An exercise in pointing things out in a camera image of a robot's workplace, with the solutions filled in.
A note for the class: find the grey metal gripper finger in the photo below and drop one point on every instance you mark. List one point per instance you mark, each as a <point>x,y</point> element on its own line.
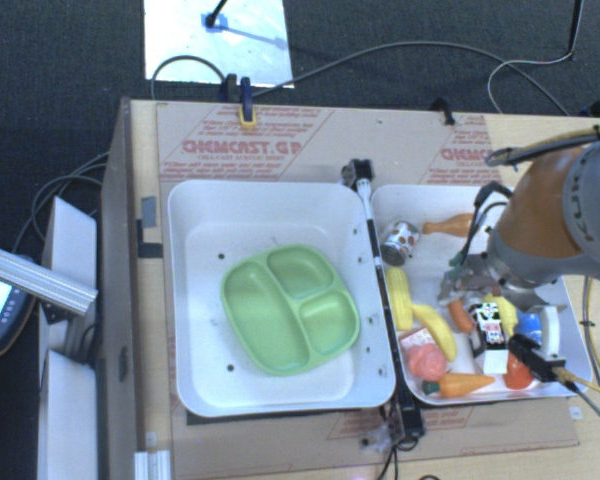
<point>449,288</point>

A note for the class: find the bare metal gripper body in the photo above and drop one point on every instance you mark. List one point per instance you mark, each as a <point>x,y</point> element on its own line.
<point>485,275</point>

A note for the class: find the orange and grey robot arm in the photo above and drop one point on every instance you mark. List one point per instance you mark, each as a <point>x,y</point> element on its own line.
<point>545,218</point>

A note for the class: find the white plastic tray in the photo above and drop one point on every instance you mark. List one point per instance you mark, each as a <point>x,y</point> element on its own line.
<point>430,278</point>
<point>205,368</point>

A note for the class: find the orange sausage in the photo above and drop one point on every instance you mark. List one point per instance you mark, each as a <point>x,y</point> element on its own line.
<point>461,315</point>

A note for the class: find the yellow banana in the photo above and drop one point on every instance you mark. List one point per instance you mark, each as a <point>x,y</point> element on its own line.
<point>437,328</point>

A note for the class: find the yellow corn cob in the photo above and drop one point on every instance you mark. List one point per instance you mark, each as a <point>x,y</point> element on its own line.
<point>400,298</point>

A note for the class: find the orange bottle-shaped toy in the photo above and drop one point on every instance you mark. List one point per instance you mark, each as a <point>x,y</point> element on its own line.
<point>452,225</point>

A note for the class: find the red and white packet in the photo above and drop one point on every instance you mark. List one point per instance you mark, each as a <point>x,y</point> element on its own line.
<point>414,337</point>

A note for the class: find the blue cup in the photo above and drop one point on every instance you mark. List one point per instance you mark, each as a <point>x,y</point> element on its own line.
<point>527,325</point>

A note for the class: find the white can with red print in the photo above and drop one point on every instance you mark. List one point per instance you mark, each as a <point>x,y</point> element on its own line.
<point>400,243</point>

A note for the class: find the thin black and white rod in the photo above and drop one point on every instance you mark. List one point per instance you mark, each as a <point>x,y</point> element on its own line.
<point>380,268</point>

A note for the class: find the black and white carton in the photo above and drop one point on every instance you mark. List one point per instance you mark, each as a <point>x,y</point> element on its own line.
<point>492,348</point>

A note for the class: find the pink doughnut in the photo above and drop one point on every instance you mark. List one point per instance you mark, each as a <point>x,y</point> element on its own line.
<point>425,362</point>

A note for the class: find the orange carrot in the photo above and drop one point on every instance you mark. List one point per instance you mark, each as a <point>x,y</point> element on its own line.
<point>462,384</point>

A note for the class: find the red-orange rounded toy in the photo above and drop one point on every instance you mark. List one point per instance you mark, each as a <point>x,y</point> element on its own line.
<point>517,375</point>

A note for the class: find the green divided plate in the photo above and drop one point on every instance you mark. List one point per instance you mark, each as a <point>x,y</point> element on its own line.
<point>275,313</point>

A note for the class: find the brown cardboard board red print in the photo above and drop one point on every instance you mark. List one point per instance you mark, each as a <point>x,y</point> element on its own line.
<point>290,143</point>

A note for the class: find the black cylinder on white bracket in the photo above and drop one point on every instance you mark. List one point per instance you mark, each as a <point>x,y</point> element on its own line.
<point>532,358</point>

